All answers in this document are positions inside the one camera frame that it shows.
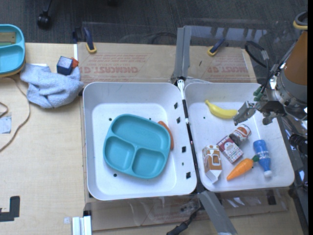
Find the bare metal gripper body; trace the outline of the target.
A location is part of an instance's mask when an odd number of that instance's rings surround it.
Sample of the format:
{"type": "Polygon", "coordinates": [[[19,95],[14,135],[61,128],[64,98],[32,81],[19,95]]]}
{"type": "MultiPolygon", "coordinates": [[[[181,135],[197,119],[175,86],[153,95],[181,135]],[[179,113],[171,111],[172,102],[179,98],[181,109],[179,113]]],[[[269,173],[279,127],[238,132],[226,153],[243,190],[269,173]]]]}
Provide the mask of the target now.
{"type": "Polygon", "coordinates": [[[292,116],[297,120],[307,120],[305,108],[301,105],[292,105],[291,101],[280,102],[275,95],[274,90],[265,90],[262,92],[255,91],[255,108],[263,114],[263,112],[275,112],[277,117],[286,115],[292,116]]]}

